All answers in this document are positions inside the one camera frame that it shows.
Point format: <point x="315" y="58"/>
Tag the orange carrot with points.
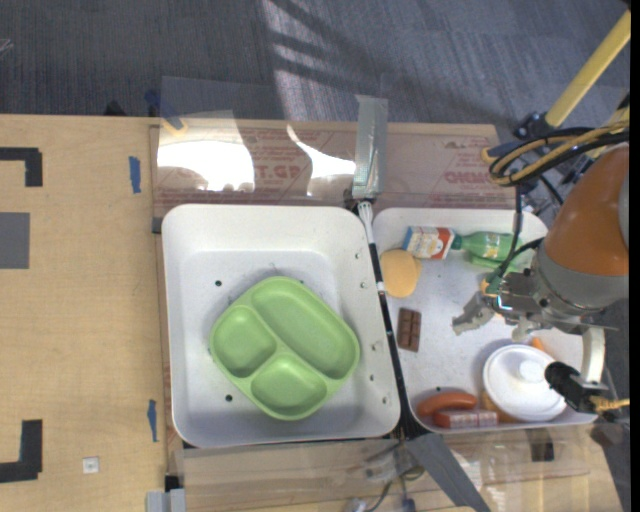
<point x="537" y="343"/>

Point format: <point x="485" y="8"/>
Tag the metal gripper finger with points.
<point x="472" y="319"/>
<point x="481" y="300"/>

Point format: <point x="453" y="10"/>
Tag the brown chocolate bar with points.
<point x="409" y="330"/>

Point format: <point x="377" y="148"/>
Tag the white bowl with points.
<point x="515" y="385"/>

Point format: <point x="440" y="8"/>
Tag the thin black and white rod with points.
<point x="387" y="320"/>

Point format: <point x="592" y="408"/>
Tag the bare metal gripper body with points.
<point x="520" y="297"/>

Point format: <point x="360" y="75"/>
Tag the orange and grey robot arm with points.
<point x="585" y="235"/>

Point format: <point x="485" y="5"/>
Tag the red packet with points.
<point x="465" y="419"/>

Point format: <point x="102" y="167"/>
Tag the white plastic tray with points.
<point x="280" y="240"/>
<point x="445" y="300"/>

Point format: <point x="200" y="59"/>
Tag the black cylinder on white bracket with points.
<point x="570" y="382"/>

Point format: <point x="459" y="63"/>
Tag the white orange blue carton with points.
<point x="427" y="243"/>

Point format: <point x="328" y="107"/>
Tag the green plastic bottle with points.
<point x="487" y="245"/>

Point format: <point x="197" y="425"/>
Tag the brown cardboard board red print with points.
<point x="430" y="160"/>

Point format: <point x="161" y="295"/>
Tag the green divided plate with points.
<point x="295" y="330"/>

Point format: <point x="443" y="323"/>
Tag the orange sausage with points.
<point x="445" y="402"/>

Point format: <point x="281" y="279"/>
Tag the yellow bread bun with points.
<point x="399" y="274"/>

